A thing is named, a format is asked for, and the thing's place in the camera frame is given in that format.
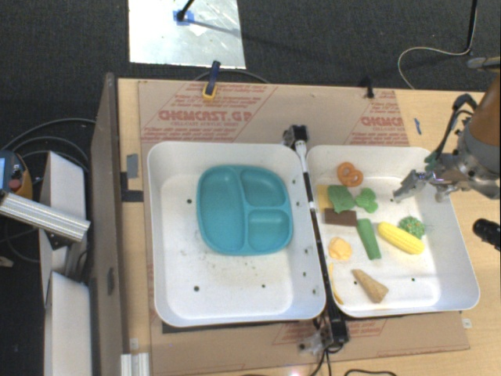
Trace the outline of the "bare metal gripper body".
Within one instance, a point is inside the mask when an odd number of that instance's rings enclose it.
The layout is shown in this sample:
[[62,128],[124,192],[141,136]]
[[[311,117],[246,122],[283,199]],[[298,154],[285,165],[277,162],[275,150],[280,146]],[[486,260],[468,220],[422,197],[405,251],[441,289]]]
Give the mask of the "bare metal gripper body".
[[430,184],[454,185],[457,192],[475,191],[490,199],[500,199],[499,175],[479,164],[472,156],[441,155],[430,167]]

